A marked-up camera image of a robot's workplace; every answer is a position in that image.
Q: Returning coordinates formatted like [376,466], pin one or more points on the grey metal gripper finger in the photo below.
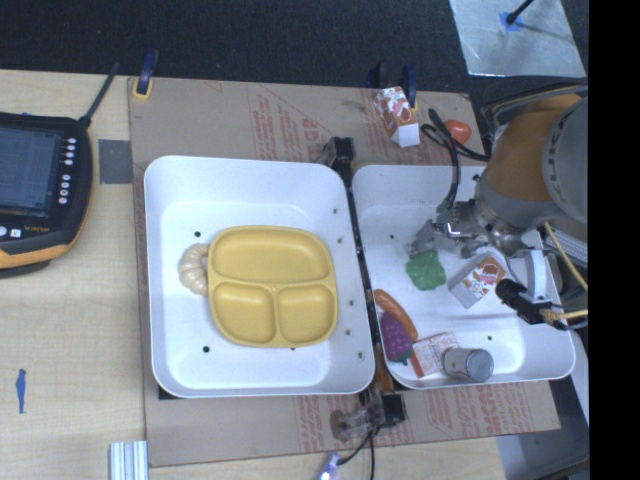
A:
[472,250]
[425,238]

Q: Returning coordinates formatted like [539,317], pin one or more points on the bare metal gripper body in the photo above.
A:
[465,220]

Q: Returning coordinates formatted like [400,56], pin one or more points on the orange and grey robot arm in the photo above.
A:
[520,163]

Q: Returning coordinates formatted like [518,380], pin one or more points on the orange and white carton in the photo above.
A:
[475,280]
[397,115]

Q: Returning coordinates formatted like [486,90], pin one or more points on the green lettuce leaf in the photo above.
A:
[426,273]

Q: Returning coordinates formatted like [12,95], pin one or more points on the white plastic tray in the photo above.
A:
[390,193]
[250,193]

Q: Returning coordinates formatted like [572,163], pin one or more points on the thin black and white rod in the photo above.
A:
[359,248]

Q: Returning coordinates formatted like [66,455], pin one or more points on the orange sausage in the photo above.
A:
[397,308]

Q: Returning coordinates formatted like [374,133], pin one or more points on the orange tomato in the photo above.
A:
[457,130]

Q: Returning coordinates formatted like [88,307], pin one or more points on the purple grapes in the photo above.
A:
[395,338]

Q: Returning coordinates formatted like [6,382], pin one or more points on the orange and white packet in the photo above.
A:
[430,355]

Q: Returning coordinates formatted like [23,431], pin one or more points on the silver can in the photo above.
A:
[470,364]

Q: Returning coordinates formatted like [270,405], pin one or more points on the yellow divided plate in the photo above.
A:
[272,283]

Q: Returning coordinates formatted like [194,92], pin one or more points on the brown cardboard board red print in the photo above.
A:
[210,118]

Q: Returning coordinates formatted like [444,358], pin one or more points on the black cylinder on white bracket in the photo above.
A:
[520,298]

